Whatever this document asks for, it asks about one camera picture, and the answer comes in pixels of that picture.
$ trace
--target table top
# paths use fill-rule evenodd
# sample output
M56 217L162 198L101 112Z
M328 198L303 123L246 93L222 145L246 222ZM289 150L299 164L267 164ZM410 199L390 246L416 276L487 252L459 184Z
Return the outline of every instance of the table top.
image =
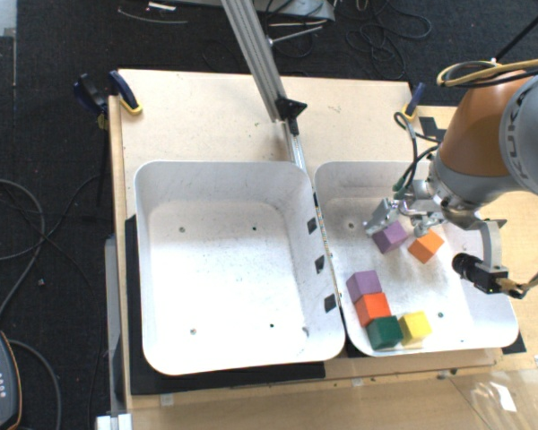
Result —
M134 174L145 162L156 159L206 161L287 160L280 125L269 119L250 75L121 70L143 105L139 116L122 113L117 98L109 101L114 215L116 220L118 278L122 344L127 346L125 236L123 225L135 214ZM411 97L404 82L368 82L322 78L284 77L291 99L308 104L299 116L300 140L308 175L329 161L409 161L412 147L408 134L398 127L393 114ZM420 116L432 116L445 128L452 107L419 107ZM413 125L420 130L418 119ZM420 142L419 151L428 148ZM538 197L509 193L482 210L490 218L508 219L501 230L504 264L511 277L528 281L538 270ZM538 355L538 288L513 307L527 351L503 355L500 349L473 349L414 356L348 358L340 355L325 362L326 380L283 384L271 393L322 391L333 382L382 377L405 380L419 374L462 368L519 370L535 368ZM128 352L124 349L126 407L158 409L159 396L132 396L128 392ZM263 389L209 390L176 395L176 402L250 398Z

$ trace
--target block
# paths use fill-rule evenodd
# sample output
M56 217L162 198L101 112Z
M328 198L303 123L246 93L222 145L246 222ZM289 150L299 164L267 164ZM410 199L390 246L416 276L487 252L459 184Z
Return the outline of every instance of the block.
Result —
M367 325L370 346L374 350L393 348L403 339L401 325L394 315L379 317Z
M405 314L398 319L398 323L401 325L401 331L403 332L401 342L404 346L421 342L432 333L429 319L424 311Z
M373 319L378 317L388 317L391 315L391 310L384 293L363 295L355 303L355 309L359 316L360 326L367 326Z
M411 252L420 262L425 264L432 258L445 241L432 229L422 237L418 237L410 246Z
M363 295L383 291L375 271L355 272L347 280L347 289L353 303L356 303Z
M395 221L382 231L373 234L372 237L380 253L385 254L400 247L408 234L406 234L403 226L398 221Z

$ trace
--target wooden table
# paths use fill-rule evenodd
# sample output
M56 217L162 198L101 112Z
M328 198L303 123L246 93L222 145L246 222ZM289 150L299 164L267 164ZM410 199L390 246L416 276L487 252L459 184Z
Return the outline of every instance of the wooden table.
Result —
M135 429L305 428L309 421L311 428L333 428L342 422L343 428L360 428L358 423L366 415L370 417L362 406L364 401L375 403L378 423L398 421L399 413L395 415L392 408L398 401L406 402L413 414L419 406L428 407L436 419L435 428L445 420L451 426L455 413L464 410L472 418L470 407L450 381L434 381L439 374L536 368L538 288L513 303L525 353L506 356L500 349L486 348L396 357L340 355L325 362L326 378L319 381L132 396L129 352L123 348L128 345L124 221L135 214L135 171L154 159L255 161L284 160L288 155L282 129L270 122L250 75L120 72L143 104L141 115L130 116L122 111L117 98L109 99L125 405ZM393 120L394 112L411 97L406 83L282 80L290 98L308 103L299 126L311 179L327 161L410 161L410 139ZM447 126L454 111L453 107L419 107L419 115L433 116L441 128ZM418 120L414 125L420 130ZM419 151L425 148L420 142ZM538 270L538 197L506 194L483 214L508 219L501 229L504 264L514 280L528 281ZM374 390L361 387L371 384ZM309 410L317 414L309 418ZM482 422L476 421L473 428L481 428ZM466 427L464 423L458 428Z

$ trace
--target black floor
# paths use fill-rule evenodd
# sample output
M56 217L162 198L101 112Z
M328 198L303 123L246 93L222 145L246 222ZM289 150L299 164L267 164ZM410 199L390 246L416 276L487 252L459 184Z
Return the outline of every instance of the black floor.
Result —
M362 13L354 1L343 0L336 22L311 37L283 42L275 51L280 72L425 82L422 103L455 105L463 92L438 88L438 72L458 62L495 56L538 15L538 0L369 0ZM74 100L73 83L88 73L105 88L107 73L118 67L247 72L221 9L180 6L171 15L148 13L146 5L18 0L15 43L0 38L0 178L36 197L46 231L63 219L6 307L0 328L39 350L55 369L64 429L91 428L94 416L109 410L103 250L113 230L111 191L107 176L100 204L97 179L80 189L100 172L104 135L95 116ZM284 33L270 29L272 38ZM385 50L371 50L371 44L383 42ZM538 26L502 62L537 57ZM8 193L0 188L0 256L39 241L35 210L15 187ZM31 253L0 261L0 304L30 258ZM25 351L15 353L24 392L22 423L34 430L54 428L55 395L48 374Z

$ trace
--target orange block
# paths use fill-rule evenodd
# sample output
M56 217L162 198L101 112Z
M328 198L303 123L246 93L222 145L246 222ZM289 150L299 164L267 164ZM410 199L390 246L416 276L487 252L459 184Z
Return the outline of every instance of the orange block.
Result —
M445 241L442 237L432 229L429 229L427 234L417 238L411 246L409 246L409 252L424 264L435 255L440 246L444 243Z
M355 303L360 326L367 326L378 317L390 317L391 310L384 293L369 293L363 295Z

